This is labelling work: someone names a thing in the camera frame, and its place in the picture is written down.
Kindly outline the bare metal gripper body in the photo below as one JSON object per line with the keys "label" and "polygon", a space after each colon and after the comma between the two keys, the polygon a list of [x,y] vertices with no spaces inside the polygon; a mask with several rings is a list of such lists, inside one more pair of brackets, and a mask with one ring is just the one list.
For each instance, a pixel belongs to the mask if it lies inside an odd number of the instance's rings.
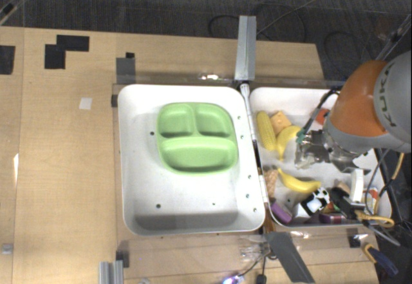
{"label": "bare metal gripper body", "polygon": [[310,131],[304,137],[301,146],[306,149],[306,155],[314,153],[321,159],[318,164],[332,164],[342,173],[350,173],[358,168],[353,162],[358,154],[344,150],[323,130]]}

